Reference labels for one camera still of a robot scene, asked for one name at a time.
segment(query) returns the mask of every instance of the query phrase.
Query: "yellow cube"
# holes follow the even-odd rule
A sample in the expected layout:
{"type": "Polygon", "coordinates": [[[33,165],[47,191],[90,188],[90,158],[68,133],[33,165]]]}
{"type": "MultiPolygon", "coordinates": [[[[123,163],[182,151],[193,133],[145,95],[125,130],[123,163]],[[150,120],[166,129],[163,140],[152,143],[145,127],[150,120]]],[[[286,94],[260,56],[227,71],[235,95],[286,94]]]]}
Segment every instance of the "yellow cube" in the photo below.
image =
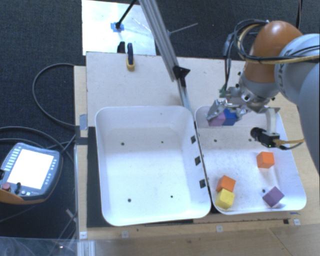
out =
{"type": "Polygon", "coordinates": [[[223,209],[228,209],[234,203],[235,194],[226,190],[225,188],[221,189],[215,199],[215,205],[223,209]]]}

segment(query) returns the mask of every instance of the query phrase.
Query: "purple cube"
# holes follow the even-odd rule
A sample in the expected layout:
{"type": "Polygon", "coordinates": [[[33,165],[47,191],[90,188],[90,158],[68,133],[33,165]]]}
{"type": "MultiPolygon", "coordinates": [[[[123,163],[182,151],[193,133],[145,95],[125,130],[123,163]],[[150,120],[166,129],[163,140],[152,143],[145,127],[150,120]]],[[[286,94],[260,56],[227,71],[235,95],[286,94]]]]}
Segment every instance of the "purple cube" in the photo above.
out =
{"type": "Polygon", "coordinates": [[[274,186],[267,194],[262,198],[270,206],[275,206],[285,195],[274,186]]]}
{"type": "Polygon", "coordinates": [[[225,113],[222,112],[217,117],[208,121],[208,124],[209,124],[209,126],[222,126],[223,123],[225,122],[225,120],[226,120],[225,113]]]}

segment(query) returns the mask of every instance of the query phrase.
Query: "black carpet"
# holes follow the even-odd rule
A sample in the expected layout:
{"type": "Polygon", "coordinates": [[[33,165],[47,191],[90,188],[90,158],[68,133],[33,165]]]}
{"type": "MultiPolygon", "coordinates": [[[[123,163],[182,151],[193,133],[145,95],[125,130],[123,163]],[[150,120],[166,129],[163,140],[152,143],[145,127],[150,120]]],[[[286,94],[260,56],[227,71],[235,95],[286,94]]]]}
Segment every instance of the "black carpet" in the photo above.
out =
{"type": "MultiPolygon", "coordinates": [[[[169,31],[199,23],[172,34],[171,41],[177,56],[202,58],[221,58],[227,35],[241,20],[284,20],[295,25],[298,11],[297,0],[159,0],[158,5],[169,31]]],[[[319,33],[319,20],[320,2],[304,1],[300,30],[305,34],[319,33]]],[[[60,142],[70,140],[75,131],[51,121],[36,106],[32,82],[42,68],[51,64],[85,65],[81,1],[1,0],[0,58],[0,127],[30,127],[60,142]]],[[[50,114],[73,123],[72,68],[47,71],[39,79],[35,92],[50,114]]],[[[0,131],[0,139],[3,138],[29,139],[45,147],[52,145],[41,136],[20,130],[0,131]]],[[[0,162],[12,145],[0,144],[0,162]]],[[[46,202],[31,209],[0,203],[0,236],[58,238],[70,220],[66,209],[75,212],[74,188],[74,167],[65,157],[61,178],[46,202]],[[28,211],[7,219],[25,210],[28,211]]],[[[61,237],[67,238],[74,228],[71,223],[61,237]]]]}

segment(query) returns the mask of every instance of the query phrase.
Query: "metal pole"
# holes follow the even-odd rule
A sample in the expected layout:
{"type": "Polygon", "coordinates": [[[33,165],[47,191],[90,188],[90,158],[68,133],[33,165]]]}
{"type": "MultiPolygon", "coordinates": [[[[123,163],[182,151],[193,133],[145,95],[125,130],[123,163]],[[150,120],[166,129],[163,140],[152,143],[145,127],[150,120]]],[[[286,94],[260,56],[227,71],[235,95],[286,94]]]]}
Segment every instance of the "metal pole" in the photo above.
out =
{"type": "Polygon", "coordinates": [[[126,9],[125,13],[122,15],[121,19],[115,24],[115,28],[118,30],[120,29],[121,23],[122,21],[125,19],[125,17],[127,16],[127,14],[130,12],[131,8],[134,6],[134,4],[137,2],[137,0],[133,0],[128,9],[126,9]]]}
{"type": "Polygon", "coordinates": [[[175,50],[171,44],[169,35],[166,30],[165,23],[160,14],[156,0],[140,0],[140,5],[143,10],[144,16],[148,21],[150,29],[152,31],[156,45],[158,46],[159,52],[166,66],[166,69],[170,75],[172,81],[176,80],[182,105],[191,110],[188,92],[185,83],[185,76],[183,68],[179,67],[175,50]],[[182,71],[182,74],[175,75],[174,68],[182,71]]]}

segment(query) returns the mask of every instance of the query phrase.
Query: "blue tape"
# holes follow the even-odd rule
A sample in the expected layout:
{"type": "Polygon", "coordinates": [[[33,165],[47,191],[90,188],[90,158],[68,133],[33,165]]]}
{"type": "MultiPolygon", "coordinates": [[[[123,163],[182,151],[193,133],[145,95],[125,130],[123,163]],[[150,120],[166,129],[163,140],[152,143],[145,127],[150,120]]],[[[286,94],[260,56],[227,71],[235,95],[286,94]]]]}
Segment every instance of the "blue tape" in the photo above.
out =
{"type": "Polygon", "coordinates": [[[125,30],[125,26],[122,23],[121,23],[119,29],[116,29],[116,22],[111,23],[110,26],[111,26],[111,29],[113,30],[113,32],[121,32],[121,31],[125,30]]]}

